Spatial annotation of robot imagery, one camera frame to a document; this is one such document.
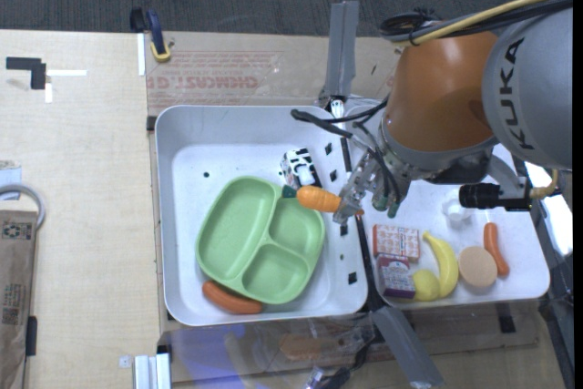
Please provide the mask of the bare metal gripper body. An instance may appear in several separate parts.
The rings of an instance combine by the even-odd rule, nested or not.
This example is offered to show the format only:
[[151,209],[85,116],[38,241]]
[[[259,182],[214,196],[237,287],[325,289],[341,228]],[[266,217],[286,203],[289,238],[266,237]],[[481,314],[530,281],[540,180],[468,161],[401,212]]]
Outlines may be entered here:
[[408,166],[391,149],[367,149],[344,186],[344,197],[404,199],[411,184]]

